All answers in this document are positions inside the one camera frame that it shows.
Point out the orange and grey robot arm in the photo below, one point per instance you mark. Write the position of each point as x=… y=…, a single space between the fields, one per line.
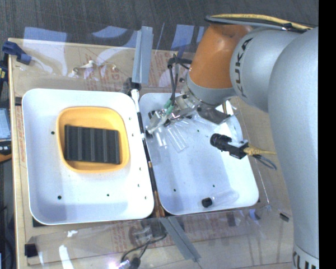
x=291 y=99

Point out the thin black and white rod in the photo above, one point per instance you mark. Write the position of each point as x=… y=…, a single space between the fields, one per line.
x=145 y=150

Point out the black cylinder on white bracket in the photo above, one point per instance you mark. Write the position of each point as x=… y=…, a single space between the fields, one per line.
x=220 y=141

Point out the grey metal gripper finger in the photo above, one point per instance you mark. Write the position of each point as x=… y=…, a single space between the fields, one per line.
x=155 y=115
x=153 y=127

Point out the white plastic tray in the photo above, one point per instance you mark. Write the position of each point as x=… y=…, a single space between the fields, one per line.
x=190 y=175
x=81 y=192

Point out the orange bowl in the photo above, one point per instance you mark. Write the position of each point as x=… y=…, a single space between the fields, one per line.
x=92 y=115

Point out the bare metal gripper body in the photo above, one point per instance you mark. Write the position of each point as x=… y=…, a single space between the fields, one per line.
x=182 y=105

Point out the black ribbed rectangular block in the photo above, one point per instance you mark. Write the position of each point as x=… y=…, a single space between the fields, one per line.
x=92 y=144

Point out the brown cardboard board, red print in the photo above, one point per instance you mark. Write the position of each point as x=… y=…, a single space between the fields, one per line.
x=81 y=234

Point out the clear plastic bottle, black cap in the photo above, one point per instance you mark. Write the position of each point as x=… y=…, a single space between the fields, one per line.
x=224 y=198

